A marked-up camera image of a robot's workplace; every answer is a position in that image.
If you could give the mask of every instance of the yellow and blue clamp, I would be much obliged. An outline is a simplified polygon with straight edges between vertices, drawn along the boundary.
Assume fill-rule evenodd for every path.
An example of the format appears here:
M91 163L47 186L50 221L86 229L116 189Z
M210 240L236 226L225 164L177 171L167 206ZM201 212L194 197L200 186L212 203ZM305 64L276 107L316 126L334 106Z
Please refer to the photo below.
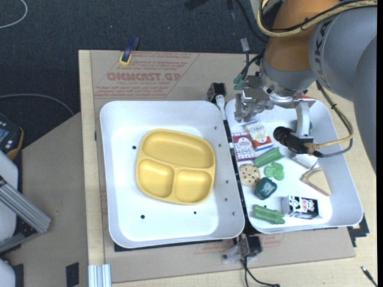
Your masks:
M139 43L139 37L131 36L127 41L126 49L120 56L120 65L126 67L132 60L132 51L136 50Z

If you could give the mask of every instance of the white brush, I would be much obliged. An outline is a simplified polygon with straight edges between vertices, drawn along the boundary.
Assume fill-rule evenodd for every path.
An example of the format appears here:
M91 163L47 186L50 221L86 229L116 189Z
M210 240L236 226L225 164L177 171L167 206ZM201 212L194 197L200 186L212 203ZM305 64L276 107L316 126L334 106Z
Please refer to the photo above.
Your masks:
M217 106L219 107L222 115L222 119L226 120L226 113L225 113L225 97L222 94L218 94L215 97L215 101L217 103Z

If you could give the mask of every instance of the yellow plate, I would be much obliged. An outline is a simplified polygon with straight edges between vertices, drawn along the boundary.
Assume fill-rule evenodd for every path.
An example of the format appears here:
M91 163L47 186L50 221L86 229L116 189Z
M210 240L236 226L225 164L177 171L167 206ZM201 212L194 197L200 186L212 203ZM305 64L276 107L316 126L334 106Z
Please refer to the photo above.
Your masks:
M178 204L198 204L211 193L215 154L204 139L173 130L152 130L141 141L136 181L146 195Z

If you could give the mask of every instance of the black pen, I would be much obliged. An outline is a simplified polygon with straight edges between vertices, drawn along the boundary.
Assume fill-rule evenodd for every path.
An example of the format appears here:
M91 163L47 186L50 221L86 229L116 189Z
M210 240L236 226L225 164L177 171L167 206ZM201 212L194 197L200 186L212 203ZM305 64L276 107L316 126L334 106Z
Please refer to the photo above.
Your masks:
M378 284L375 283L372 275L369 273L369 271L364 267L364 266L361 266L361 269L363 270L363 272L365 273L365 275L369 278L369 280L376 286L378 287Z

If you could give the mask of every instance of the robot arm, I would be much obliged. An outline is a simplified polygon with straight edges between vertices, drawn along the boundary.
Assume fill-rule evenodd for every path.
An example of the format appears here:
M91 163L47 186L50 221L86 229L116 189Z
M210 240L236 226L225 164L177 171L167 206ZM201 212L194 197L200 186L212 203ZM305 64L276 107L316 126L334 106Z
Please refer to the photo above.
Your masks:
M260 72L248 77L237 96L237 121L274 105L296 107L316 81L354 103L362 141L376 171L377 0L283 0L271 30L262 23L267 1L262 2L257 21L270 39ZM279 129L285 142L290 134L284 131L283 136ZM292 134L299 139L299 133Z

